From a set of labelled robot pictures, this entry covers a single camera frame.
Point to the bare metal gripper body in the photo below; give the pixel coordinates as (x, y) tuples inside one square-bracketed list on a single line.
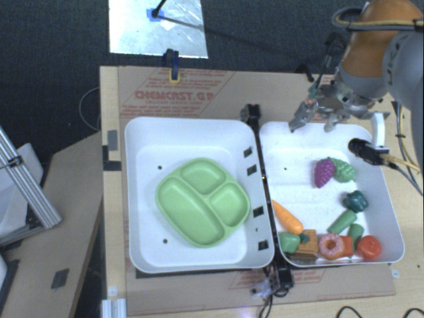
[(344, 103)]

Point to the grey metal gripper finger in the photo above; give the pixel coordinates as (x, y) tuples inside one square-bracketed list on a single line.
[(302, 115), (333, 122)]

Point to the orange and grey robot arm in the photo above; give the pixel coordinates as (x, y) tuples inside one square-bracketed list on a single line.
[(374, 45)]

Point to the brown cardboard board red print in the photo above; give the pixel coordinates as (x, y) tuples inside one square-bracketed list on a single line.
[(281, 91)]

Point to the green grapes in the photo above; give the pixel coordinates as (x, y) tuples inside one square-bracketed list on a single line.
[(344, 171)]

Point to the purple grapes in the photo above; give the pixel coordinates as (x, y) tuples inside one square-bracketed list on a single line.
[(323, 174)]

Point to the white plastic tray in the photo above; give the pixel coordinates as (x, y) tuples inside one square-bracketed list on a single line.
[(149, 137), (298, 184)]

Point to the thin black rod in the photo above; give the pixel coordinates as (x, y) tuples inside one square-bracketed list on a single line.
[(265, 177)]

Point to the dark green bell pepper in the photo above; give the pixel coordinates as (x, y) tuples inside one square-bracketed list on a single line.
[(356, 201)]

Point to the green cucumber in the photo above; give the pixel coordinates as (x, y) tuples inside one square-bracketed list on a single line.
[(342, 221), (356, 234)]

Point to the orange carrot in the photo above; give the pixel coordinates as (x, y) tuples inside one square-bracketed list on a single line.
[(286, 217)]

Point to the orange-red block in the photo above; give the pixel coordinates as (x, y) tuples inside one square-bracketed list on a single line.
[(348, 246)]

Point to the light green pepper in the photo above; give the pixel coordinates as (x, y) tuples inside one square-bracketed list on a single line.
[(289, 242)]

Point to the brown waffle biscuit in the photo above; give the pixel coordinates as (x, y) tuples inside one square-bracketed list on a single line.
[(308, 248)]

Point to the pink doughnut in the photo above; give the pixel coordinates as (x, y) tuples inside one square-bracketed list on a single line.
[(326, 252)]

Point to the orange tomato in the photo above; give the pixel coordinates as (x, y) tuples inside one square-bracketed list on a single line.
[(369, 247)]

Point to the green divided plate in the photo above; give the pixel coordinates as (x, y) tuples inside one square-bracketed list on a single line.
[(198, 204)]

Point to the black cylinder on white bracket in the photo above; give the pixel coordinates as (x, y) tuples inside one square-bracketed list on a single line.
[(366, 150)]

